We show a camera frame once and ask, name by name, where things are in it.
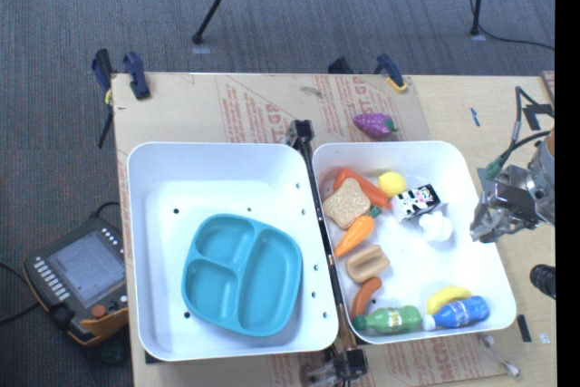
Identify brown cardboard board red print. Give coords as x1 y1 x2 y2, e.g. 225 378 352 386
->
111 72 522 387

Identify green plastic bottle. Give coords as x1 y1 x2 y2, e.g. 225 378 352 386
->
352 305 424 337

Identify yellow lemon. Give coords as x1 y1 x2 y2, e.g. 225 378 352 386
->
377 170 409 199

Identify cow print milk carton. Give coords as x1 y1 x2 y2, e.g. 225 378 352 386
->
390 183 444 224

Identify orange-brown sausage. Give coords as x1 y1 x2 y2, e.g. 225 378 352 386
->
349 276 383 321

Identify blue plastic bottle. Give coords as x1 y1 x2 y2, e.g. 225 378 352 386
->
421 295 491 333

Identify purple grapes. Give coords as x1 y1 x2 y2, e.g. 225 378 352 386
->
352 111 400 141

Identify tan bread slice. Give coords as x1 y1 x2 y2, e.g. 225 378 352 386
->
321 177 373 230

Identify white lumpy toy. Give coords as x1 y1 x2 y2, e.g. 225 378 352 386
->
417 210 455 243

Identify yellow banana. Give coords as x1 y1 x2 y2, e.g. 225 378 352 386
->
425 285 474 317

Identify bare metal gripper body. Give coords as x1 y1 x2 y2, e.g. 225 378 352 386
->
492 164 556 230

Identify tan hot dog bun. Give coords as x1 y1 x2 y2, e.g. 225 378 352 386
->
344 244 392 285

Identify orange carrot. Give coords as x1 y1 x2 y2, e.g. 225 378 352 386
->
333 205 383 260
332 167 393 211

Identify black block with thin wires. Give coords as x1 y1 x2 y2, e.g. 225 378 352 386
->
302 345 370 385
284 118 316 147

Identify white plastic tray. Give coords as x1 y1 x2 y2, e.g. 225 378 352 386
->
126 140 341 363
311 140 518 346

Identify blue divided plate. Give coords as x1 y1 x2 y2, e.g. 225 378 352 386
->
180 213 305 338

